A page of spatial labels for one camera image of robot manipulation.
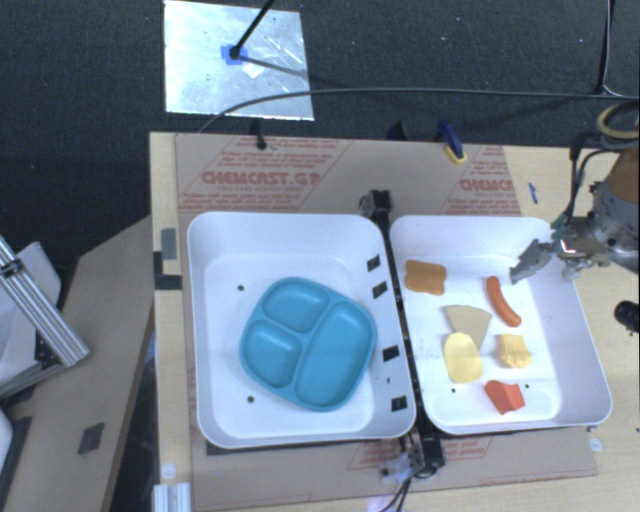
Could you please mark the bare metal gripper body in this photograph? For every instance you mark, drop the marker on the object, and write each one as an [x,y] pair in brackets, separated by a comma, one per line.
[587,244]

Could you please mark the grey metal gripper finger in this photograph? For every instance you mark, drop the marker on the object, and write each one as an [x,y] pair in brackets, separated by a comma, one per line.
[573,269]
[529,261]

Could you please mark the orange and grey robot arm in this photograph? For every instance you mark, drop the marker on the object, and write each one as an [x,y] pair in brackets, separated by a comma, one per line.
[627,172]

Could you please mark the orange toy sausage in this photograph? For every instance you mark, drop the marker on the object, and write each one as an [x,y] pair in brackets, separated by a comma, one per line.
[501,300]

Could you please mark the tan toy pizza slice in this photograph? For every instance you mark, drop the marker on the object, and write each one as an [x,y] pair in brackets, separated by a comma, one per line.
[470,322]

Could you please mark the white plastic tray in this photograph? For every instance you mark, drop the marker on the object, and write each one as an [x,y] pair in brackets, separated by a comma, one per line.
[545,350]
[225,320]

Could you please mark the yellow ridged toy food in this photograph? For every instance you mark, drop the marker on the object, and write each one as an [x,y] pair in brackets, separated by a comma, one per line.
[514,351]

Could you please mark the orange toy bread slice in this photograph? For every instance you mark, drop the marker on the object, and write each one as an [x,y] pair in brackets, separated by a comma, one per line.
[425,277]

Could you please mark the pale yellow oval toy chip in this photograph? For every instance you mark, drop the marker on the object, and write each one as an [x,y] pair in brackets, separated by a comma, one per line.
[462,359]

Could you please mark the thin black rod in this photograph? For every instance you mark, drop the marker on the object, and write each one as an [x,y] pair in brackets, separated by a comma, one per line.
[400,300]

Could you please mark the orange red toy wedge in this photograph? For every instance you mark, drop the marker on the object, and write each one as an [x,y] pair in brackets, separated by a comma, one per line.
[504,396]

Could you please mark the blue divided plate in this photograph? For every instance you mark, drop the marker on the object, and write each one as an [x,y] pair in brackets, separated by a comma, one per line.
[320,350]

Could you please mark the brown cardboard board red print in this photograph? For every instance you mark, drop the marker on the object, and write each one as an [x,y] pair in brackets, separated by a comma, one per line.
[310,175]

